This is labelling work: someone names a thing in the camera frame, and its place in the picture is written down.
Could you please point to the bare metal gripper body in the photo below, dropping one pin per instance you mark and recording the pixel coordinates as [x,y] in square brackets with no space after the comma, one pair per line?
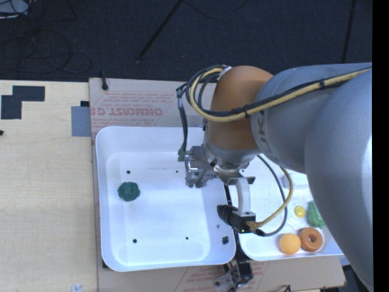
[199,163]

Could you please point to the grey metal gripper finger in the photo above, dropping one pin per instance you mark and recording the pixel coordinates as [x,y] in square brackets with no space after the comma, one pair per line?
[191,183]
[201,182]

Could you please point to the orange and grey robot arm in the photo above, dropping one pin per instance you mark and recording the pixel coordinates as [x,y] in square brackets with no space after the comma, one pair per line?
[319,138]

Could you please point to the white plastic tray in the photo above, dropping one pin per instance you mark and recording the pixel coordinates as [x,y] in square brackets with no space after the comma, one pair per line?
[164,211]
[267,245]

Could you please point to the dark green broccoli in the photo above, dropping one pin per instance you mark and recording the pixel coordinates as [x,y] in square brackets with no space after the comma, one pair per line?
[129,191]

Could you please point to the brown cardboard board red print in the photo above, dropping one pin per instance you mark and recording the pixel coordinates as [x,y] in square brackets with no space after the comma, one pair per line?
[136,111]

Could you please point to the white fried egg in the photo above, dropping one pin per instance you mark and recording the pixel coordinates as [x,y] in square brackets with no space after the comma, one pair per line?
[299,212]

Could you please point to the orange ball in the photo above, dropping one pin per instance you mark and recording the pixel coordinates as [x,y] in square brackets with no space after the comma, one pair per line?
[290,243]

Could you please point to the light green lettuce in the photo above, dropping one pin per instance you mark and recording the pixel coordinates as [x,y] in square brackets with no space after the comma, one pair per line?
[315,216]

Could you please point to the brown doughnut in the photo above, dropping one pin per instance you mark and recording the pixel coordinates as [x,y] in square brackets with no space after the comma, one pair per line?
[304,244]

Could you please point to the black cylinder on white bracket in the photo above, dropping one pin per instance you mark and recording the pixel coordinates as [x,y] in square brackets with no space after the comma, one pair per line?
[244,198]

